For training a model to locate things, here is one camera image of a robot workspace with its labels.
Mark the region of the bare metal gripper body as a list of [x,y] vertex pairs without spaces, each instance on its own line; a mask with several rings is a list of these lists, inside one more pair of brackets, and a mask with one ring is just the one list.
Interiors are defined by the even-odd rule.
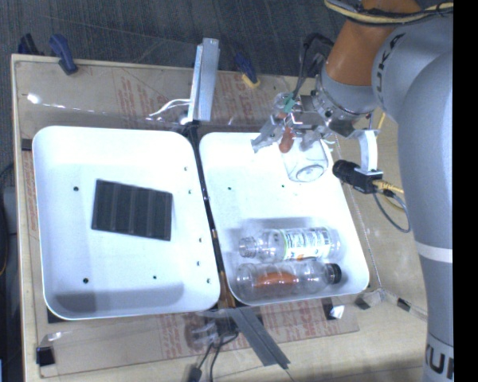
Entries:
[[288,115],[288,127],[297,135],[324,138],[329,134],[348,137],[361,114],[348,111],[325,94],[301,95]]

